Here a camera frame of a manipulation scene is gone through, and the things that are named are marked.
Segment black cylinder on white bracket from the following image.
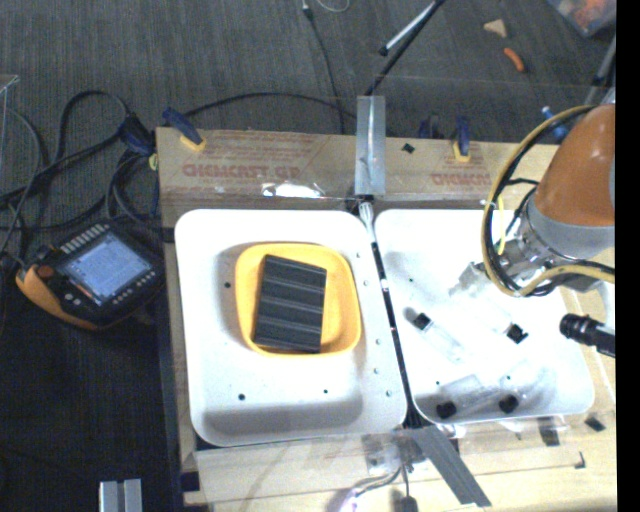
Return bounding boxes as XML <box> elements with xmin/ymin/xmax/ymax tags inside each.
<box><xmin>558</xmin><ymin>279</ymin><xmax>617</xmax><ymax>359</ymax></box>

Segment brown cardboard board red print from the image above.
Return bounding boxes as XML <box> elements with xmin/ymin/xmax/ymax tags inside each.
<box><xmin>154</xmin><ymin>126</ymin><xmax>617</xmax><ymax>507</ymax></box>

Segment dark grey ribbed block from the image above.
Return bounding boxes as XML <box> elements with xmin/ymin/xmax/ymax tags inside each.
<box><xmin>250</xmin><ymin>253</ymin><xmax>329</xmax><ymax>355</ymax></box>

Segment thin black and white rod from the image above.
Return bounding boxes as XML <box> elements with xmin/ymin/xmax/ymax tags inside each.
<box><xmin>357</xmin><ymin>199</ymin><xmax>417</xmax><ymax>427</ymax></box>

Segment yellow plate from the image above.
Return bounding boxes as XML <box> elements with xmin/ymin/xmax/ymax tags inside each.
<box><xmin>234</xmin><ymin>241</ymin><xmax>363</xmax><ymax>357</ymax></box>

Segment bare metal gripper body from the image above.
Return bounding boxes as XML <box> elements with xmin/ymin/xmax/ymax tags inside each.
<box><xmin>493</xmin><ymin>234</ymin><xmax>562</xmax><ymax>294</ymax></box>

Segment white plastic tray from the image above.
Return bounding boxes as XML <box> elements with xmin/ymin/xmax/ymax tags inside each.
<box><xmin>173</xmin><ymin>208</ymin><xmax>409</xmax><ymax>448</ymax></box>
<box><xmin>373</xmin><ymin>206</ymin><xmax>597</xmax><ymax>427</ymax></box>

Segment clear plastic bottle black cap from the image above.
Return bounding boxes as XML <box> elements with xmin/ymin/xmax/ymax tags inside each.
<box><xmin>435</xmin><ymin>375</ymin><xmax>489</xmax><ymax>420</ymax></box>
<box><xmin>403</xmin><ymin>308</ymin><xmax>469</xmax><ymax>364</ymax></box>
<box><xmin>498</xmin><ymin>364</ymin><xmax>556</xmax><ymax>415</ymax></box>
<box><xmin>477</xmin><ymin>292</ymin><xmax>530</xmax><ymax>346</ymax></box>

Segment clear plastic packet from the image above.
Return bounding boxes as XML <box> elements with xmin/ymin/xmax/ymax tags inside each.
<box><xmin>261</xmin><ymin>181</ymin><xmax>325</xmax><ymax>199</ymax></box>

